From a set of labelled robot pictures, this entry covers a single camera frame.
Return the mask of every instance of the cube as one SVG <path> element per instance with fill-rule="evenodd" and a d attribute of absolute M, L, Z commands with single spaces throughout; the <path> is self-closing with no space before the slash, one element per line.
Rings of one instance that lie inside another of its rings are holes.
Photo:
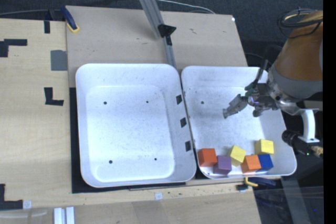
<path fill-rule="evenodd" d="M 227 155 L 231 157 L 232 165 L 239 166 L 244 161 L 246 150 L 237 145 L 233 145 Z"/>
<path fill-rule="evenodd" d="M 214 173 L 227 175 L 228 173 L 231 172 L 231 170 L 232 170 L 231 157 L 218 155 L 217 163 L 214 165 Z"/>
<path fill-rule="evenodd" d="M 273 141 L 260 139 L 254 143 L 255 154 L 273 154 Z"/>
<path fill-rule="evenodd" d="M 217 163 L 216 151 L 214 148 L 203 148 L 197 152 L 200 167 L 210 167 Z"/>
<path fill-rule="evenodd" d="M 269 154 L 260 154 L 258 155 L 258 158 L 261 165 L 260 172 L 265 172 L 273 168 L 273 162 Z"/>
<path fill-rule="evenodd" d="M 244 173 L 252 173 L 261 169 L 258 155 L 245 156 L 244 161 L 240 165 L 241 171 Z"/>

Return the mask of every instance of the table surface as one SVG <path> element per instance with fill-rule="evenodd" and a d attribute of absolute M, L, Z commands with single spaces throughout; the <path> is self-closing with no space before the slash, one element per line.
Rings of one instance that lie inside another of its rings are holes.
<path fill-rule="evenodd" d="M 70 9 L 76 14 L 80 8 Z M 134 32 L 129 30 L 126 36 L 117 28 L 105 35 L 104 39 L 120 41 L 123 36 L 127 37 L 127 40 L 132 39 L 133 46 L 139 45 L 139 42 L 156 42 L 153 41 L 150 26 L 142 10 L 82 10 L 114 14 L 115 16 L 111 17 L 114 25 L 119 25 L 120 18 L 127 24 L 128 18 L 130 25 L 134 26 Z M 198 63 L 208 66 L 247 66 L 231 15 L 174 12 L 162 12 L 162 15 L 166 24 L 180 29 L 172 35 L 179 71 Z M 121 212 L 124 212 L 128 206 L 134 208 L 135 202 L 143 202 L 143 208 L 149 210 L 153 206 L 150 202 L 155 200 L 155 193 L 161 192 L 163 199 L 160 200 L 160 206 L 164 208 L 167 223 L 180 222 L 177 218 L 180 218 L 181 222 L 183 218 L 193 222 L 196 219 L 201 220 L 202 212 L 204 218 L 215 214 L 219 222 L 226 215 L 236 220 L 236 214 L 245 210 L 250 214 L 249 221 L 242 216 L 242 223 L 260 223 L 252 190 L 248 189 L 245 193 L 236 190 L 236 185 L 241 184 L 241 180 L 237 182 L 234 179 L 192 179 L 185 186 L 178 187 L 71 193 L 69 87 L 73 83 L 71 74 L 76 70 L 76 65 L 90 61 L 90 57 L 84 57 L 82 62 L 78 60 L 80 57 L 75 58 L 74 51 L 77 50 L 79 55 L 83 55 L 83 49 L 78 49 L 78 43 L 74 43 L 80 35 L 72 35 L 75 34 L 69 33 L 64 22 L 50 22 L 50 34 L 45 34 L 43 21 L 0 19 L 0 41 L 28 40 L 28 46 L 10 46 L 8 58 L 0 58 L 0 183 L 6 184 L 5 200 L 29 200 L 33 208 L 78 206 L 77 220 L 89 218 L 84 217 L 88 205 L 92 208 L 91 211 L 95 212 L 90 214 L 90 217 L 111 206 L 113 210 L 123 208 Z M 118 55 L 124 57 L 122 48 L 119 47 L 121 54 Z M 67 71 L 51 70 L 52 50 L 67 51 L 69 75 Z M 159 58 L 161 60 L 158 62 L 164 62 L 163 54 L 160 54 Z M 157 59 L 158 57 L 154 56 L 151 61 Z M 45 105 L 44 87 L 52 87 L 53 98 L 64 100 L 63 106 Z M 227 206 L 225 211 L 221 211 L 223 203 Z M 198 206 L 204 207 L 205 210 L 198 210 Z M 138 214 L 135 214 L 133 222 L 132 214 L 127 216 L 128 223 L 142 223 L 139 218 L 139 212 L 142 211 L 136 209 L 135 212 Z"/>

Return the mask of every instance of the blue block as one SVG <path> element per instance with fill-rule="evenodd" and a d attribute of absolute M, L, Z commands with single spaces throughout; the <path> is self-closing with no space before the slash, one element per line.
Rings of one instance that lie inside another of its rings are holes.
<path fill-rule="evenodd" d="M 258 172 L 268 171 L 273 168 L 273 162 L 269 154 L 260 154 L 258 155 L 258 158 L 261 164 L 261 169 L 258 170 Z"/>

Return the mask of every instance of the white cable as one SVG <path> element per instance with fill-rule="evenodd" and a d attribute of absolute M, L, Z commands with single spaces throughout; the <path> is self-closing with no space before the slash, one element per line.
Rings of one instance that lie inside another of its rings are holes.
<path fill-rule="evenodd" d="M 210 10 L 208 8 L 204 8 L 204 7 L 193 6 L 193 5 L 184 4 L 184 3 L 175 2 L 175 1 L 170 1 L 170 0 L 157 0 L 157 1 L 167 2 L 167 3 L 172 3 L 172 4 L 178 4 L 178 5 L 183 5 L 183 6 L 187 6 L 187 7 L 191 7 L 191 8 L 200 8 L 200 9 L 204 9 L 204 10 L 206 10 L 206 11 L 212 13 L 212 14 L 215 14 L 212 10 Z"/>

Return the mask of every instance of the orange block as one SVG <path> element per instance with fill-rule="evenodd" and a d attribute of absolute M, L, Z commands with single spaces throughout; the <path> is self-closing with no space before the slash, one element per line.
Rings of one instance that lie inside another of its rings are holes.
<path fill-rule="evenodd" d="M 197 155 L 200 167 L 209 167 L 217 163 L 217 156 L 214 148 L 203 148 L 197 152 Z"/>
<path fill-rule="evenodd" d="M 258 155 L 247 155 L 241 163 L 241 171 L 243 173 L 256 172 L 261 169 Z"/>

